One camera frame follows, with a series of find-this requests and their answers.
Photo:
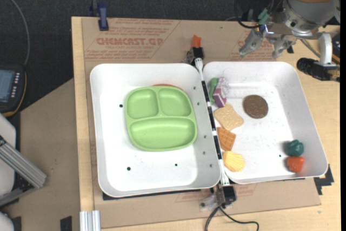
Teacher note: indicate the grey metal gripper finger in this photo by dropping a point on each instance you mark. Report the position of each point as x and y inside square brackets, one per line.
[251, 43]
[281, 48]

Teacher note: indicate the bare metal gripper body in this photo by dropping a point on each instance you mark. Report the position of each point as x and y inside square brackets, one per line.
[294, 27]

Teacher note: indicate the light green toy vegetable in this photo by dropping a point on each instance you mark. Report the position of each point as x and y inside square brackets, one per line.
[213, 85]

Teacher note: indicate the purple and white carton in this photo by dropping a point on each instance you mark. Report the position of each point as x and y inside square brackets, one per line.
[220, 94]

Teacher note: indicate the brown round biscuit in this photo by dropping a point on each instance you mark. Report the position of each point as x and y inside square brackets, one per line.
[255, 106]

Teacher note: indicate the tan toy bread slice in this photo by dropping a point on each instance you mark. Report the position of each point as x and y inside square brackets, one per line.
[228, 117]

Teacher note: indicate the thin black and white rod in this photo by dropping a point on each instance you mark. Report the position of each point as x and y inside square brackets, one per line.
[215, 132]

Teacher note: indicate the white plastic tray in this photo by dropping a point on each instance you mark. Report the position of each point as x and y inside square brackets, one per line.
[265, 143]
[151, 173]

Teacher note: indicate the orange toy waffle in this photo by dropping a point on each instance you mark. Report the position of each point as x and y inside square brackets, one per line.
[226, 139]

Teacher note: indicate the dark green toy broccoli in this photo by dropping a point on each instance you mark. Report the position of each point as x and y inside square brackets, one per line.
[294, 147]

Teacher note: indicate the brown cardboard board, red print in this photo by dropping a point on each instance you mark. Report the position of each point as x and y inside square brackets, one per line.
[151, 35]

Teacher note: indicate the orange toy carrot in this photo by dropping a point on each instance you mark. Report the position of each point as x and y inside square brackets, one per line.
[296, 164]

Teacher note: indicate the yellow ridged toy crisp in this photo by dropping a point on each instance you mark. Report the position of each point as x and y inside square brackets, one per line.
[233, 161]

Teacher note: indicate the green divided plate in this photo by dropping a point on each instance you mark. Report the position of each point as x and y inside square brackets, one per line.
[162, 127]

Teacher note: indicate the black cylinder on white bracket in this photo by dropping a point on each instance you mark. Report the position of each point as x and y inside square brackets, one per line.
[321, 69]

